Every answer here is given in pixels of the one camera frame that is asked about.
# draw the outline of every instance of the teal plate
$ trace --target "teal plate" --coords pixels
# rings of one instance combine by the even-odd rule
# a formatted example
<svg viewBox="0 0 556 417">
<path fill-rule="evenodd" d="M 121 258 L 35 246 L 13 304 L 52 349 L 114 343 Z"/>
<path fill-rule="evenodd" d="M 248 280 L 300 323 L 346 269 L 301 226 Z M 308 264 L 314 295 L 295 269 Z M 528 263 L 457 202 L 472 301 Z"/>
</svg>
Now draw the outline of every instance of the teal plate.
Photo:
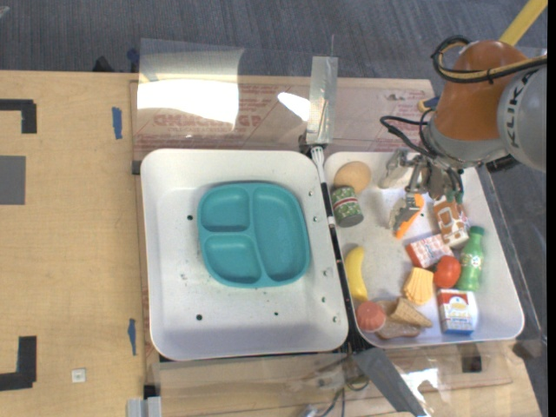
<svg viewBox="0 0 556 417">
<path fill-rule="evenodd" d="M 265 182 L 224 184 L 197 209 L 202 258 L 222 284 L 265 288 L 307 271 L 310 252 L 301 206 L 285 188 Z"/>
</svg>

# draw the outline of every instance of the yellow bar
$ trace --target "yellow bar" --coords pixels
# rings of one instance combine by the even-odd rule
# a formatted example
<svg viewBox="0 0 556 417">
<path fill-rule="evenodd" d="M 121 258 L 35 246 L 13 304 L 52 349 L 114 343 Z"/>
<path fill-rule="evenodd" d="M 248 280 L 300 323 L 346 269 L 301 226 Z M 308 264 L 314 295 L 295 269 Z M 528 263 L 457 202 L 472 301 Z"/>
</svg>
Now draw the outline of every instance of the yellow bar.
<svg viewBox="0 0 556 417">
<path fill-rule="evenodd" d="M 529 27 L 537 20 L 540 13 L 545 10 L 548 0 L 529 0 L 521 12 L 515 17 L 512 24 L 507 27 L 500 37 L 501 42 L 514 46 L 526 33 Z"/>
</svg>

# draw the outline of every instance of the wooden surface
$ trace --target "wooden surface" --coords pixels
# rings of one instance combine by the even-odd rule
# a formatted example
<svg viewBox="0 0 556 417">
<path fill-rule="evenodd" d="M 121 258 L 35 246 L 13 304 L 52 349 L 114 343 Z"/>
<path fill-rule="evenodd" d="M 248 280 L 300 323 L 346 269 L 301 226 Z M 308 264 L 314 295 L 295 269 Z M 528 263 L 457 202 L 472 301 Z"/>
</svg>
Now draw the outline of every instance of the wooden surface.
<svg viewBox="0 0 556 417">
<path fill-rule="evenodd" d="M 136 75 L 0 71 L 0 98 L 33 99 L 36 135 L 0 111 L 0 155 L 26 156 L 25 205 L 0 205 L 0 372 L 37 338 L 33 388 L 0 415 L 124 416 L 142 396 L 141 282 L 129 81 Z M 116 140 L 112 107 L 122 110 Z M 128 336 L 136 321 L 136 355 Z M 86 368 L 86 381 L 71 372 Z"/>
</svg>

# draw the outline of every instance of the yellow banana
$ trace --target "yellow banana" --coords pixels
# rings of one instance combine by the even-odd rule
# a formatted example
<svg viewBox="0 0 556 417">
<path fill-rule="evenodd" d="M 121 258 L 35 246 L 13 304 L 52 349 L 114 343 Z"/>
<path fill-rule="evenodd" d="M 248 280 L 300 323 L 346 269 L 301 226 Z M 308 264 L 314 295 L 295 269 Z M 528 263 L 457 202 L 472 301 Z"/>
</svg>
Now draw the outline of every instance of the yellow banana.
<svg viewBox="0 0 556 417">
<path fill-rule="evenodd" d="M 351 292 L 351 296 L 355 300 L 360 302 L 368 300 L 367 287 L 365 286 L 365 282 L 363 281 L 363 276 L 361 274 L 361 266 L 363 264 L 364 256 L 365 249 L 358 246 L 347 252 L 345 260 L 349 292 Z"/>
</svg>

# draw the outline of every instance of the red tomato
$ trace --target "red tomato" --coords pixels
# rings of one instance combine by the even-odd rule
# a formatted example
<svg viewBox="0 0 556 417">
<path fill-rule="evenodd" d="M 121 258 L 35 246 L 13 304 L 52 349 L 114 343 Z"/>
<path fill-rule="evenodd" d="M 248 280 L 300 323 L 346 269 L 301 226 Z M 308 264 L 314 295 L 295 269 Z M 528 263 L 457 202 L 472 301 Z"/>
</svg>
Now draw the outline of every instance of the red tomato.
<svg viewBox="0 0 556 417">
<path fill-rule="evenodd" d="M 433 269 L 433 281 L 439 288 L 452 288 L 460 278 L 461 264 L 453 256 L 442 256 Z"/>
</svg>

